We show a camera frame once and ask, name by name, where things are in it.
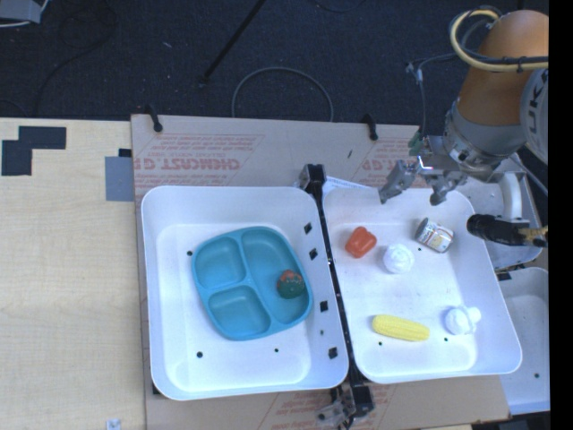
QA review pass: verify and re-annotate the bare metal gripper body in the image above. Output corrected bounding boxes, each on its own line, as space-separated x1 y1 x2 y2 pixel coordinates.
415 134 505 185

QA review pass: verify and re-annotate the small labelled can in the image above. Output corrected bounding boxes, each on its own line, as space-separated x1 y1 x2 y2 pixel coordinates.
414 217 455 254

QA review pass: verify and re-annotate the orange toy bell pepper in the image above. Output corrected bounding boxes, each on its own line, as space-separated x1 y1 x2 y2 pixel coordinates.
344 226 378 260

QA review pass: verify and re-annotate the white round toy food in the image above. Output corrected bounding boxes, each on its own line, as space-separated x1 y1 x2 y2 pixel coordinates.
382 243 416 275

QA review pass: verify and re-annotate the white plastic tray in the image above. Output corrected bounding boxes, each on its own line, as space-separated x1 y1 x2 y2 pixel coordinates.
141 185 350 401
322 185 524 385

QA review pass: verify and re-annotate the thin black rod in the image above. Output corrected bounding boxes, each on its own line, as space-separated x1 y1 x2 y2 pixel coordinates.
312 181 366 387

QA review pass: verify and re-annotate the brown cardboard board red print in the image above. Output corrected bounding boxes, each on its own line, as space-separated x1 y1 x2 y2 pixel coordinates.
130 113 511 430

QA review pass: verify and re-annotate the white toy bottle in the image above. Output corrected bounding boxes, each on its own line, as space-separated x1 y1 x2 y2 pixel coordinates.
443 305 483 336

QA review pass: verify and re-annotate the green and orange toy vegetable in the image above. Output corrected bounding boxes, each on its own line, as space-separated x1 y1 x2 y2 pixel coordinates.
276 269 307 300

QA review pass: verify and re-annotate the yellow toy corn cob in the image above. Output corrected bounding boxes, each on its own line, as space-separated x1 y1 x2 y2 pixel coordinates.
372 314 432 342

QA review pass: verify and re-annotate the blue divided plate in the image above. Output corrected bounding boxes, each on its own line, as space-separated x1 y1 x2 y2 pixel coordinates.
191 226 313 342

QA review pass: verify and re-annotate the black cylinder on white bracket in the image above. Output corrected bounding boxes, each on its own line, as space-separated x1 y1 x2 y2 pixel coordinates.
466 171 549 249

